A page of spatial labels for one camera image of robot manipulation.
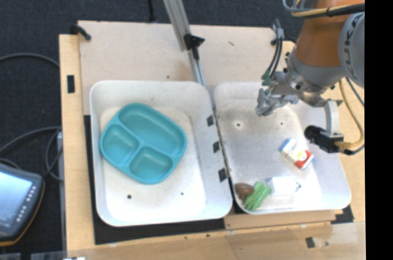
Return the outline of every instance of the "teal plate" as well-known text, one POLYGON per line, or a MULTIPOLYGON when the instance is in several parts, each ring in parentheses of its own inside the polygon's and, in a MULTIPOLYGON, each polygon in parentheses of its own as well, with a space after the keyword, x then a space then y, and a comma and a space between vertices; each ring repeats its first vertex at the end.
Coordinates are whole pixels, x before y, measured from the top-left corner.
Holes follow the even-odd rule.
POLYGON ((166 179, 187 146, 183 129, 157 110, 140 103, 123 107, 99 139, 104 158, 143 184, 166 179))

